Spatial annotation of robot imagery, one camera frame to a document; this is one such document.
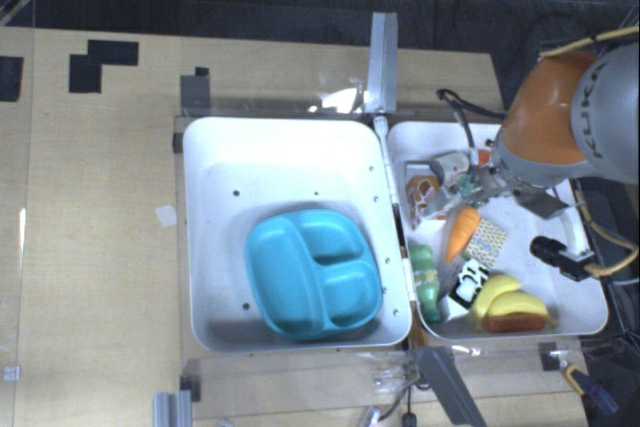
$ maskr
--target yellow cable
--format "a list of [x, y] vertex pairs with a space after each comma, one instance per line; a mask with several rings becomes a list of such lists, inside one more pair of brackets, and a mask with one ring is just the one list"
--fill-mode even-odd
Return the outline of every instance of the yellow cable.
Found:
[[608, 240], [609, 242], [612, 242], [613, 244], [616, 244], [618, 246], [625, 247], [631, 251], [629, 255], [627, 255], [625, 258], [620, 260], [615, 265], [612, 265], [611, 267], [603, 267], [602, 265], [599, 265], [597, 263], [590, 263], [584, 266], [584, 270], [587, 271], [593, 278], [599, 279], [611, 276], [619, 270], [624, 269], [627, 265], [631, 264], [636, 258], [638, 258], [638, 246], [622, 238], [614, 237], [613, 235], [609, 234], [604, 228], [602, 228], [602, 226], [597, 224], [591, 217], [591, 213], [587, 208], [587, 203], [584, 199], [584, 196], [582, 195], [582, 192], [579, 190], [576, 190], [575, 192], [578, 198], [578, 208], [580, 209], [580, 212], [582, 212], [585, 222], [605, 240]]
[[554, 57], [560, 54], [564, 54], [569, 52], [570, 50], [576, 50], [577, 48], [586, 47], [587, 45], [591, 45], [592, 43], [598, 43], [599, 41], [606, 41], [614, 38], [621, 38], [623, 36], [629, 36], [631, 34], [638, 34], [638, 26], [633, 25], [631, 27], [623, 27], [622, 29], [616, 29], [613, 31], [603, 32], [598, 34], [597, 36], [582, 38], [573, 43], [568, 43], [567, 45], [553, 48], [551, 50], [545, 50], [544, 52], [540, 52], [540, 57]]

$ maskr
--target yellow banana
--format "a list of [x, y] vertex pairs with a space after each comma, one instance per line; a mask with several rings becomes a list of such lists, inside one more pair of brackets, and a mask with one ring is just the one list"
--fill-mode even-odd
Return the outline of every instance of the yellow banana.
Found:
[[558, 323], [549, 315], [547, 307], [537, 297], [524, 292], [506, 292], [496, 297], [487, 311], [488, 317], [499, 317], [510, 313], [533, 313], [547, 319], [552, 326]]
[[489, 277], [484, 287], [482, 287], [482, 290], [480, 290], [478, 297], [476, 297], [471, 307], [471, 313], [480, 321], [484, 318], [489, 306], [496, 297], [519, 289], [520, 282], [513, 276], [509, 276], [508, 274], [494, 274]]

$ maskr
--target green bottle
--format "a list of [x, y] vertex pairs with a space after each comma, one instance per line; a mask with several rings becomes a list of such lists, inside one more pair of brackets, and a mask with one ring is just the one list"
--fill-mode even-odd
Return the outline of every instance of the green bottle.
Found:
[[409, 259], [413, 268], [413, 281], [416, 285], [422, 317], [429, 324], [440, 322], [442, 320], [438, 310], [440, 281], [433, 262], [433, 252], [427, 245], [412, 246], [409, 248]]

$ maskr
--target blue plate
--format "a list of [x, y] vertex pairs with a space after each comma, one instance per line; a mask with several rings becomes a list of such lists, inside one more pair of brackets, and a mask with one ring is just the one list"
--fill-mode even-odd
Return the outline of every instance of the blue plate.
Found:
[[295, 341], [360, 327], [380, 309], [378, 268], [358, 227], [332, 210], [271, 217], [247, 239], [249, 281], [264, 320]]

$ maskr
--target wooden table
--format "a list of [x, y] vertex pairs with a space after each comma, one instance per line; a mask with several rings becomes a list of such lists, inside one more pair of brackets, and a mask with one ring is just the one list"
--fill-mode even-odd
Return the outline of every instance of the wooden table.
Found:
[[[69, 55], [86, 54], [88, 39], [139, 42], [139, 63], [104, 65], [101, 94], [71, 94]], [[181, 373], [177, 235], [156, 214], [176, 202], [171, 141], [180, 75], [206, 66], [214, 94], [307, 98], [319, 83], [330, 90], [366, 83], [368, 49], [58, 30], [36, 30], [34, 49], [15, 425], [151, 425], [153, 394], [175, 392]], [[401, 50], [398, 69], [401, 103], [431, 95], [437, 105], [433, 90], [449, 87], [501, 107], [488, 56]], [[0, 119], [3, 130], [8, 118]], [[490, 425], [587, 425], [578, 395], [559, 387], [482, 398], [478, 406]], [[433, 396], [416, 400], [421, 421], [449, 425]], [[232, 421], [351, 426], [362, 413]]]

